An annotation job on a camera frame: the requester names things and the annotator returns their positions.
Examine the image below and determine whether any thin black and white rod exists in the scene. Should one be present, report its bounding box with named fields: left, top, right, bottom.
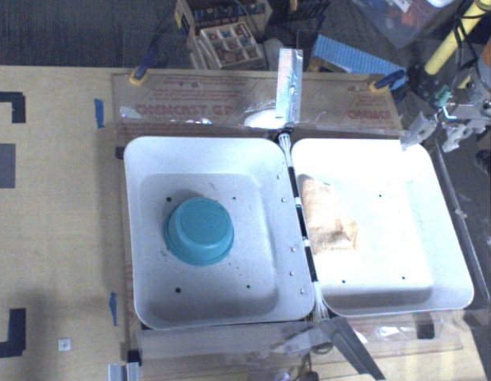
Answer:
left=277, top=132, right=331, bottom=321

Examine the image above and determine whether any black block with thin wires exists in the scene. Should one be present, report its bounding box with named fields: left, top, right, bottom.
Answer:
left=268, top=127, right=295, bottom=142

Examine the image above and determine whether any white plastic tray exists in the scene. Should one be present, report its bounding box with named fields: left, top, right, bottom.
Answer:
left=291, top=137, right=476, bottom=318
left=122, top=135, right=316, bottom=330

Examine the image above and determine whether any teal bowl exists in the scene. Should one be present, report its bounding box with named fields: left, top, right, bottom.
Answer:
left=162, top=196, right=235, bottom=267

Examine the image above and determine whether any brown cardboard board red print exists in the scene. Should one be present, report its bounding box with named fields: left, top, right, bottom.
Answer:
left=110, top=68, right=469, bottom=367

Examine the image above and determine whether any tan bread slice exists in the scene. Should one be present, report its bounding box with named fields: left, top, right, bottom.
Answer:
left=300, top=174, right=360, bottom=256

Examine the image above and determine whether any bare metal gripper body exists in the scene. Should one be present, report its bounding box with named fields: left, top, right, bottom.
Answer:
left=443, top=80, right=491, bottom=131

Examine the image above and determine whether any black cylinder on white bracket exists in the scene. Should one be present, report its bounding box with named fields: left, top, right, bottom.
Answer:
left=474, top=148, right=491, bottom=176

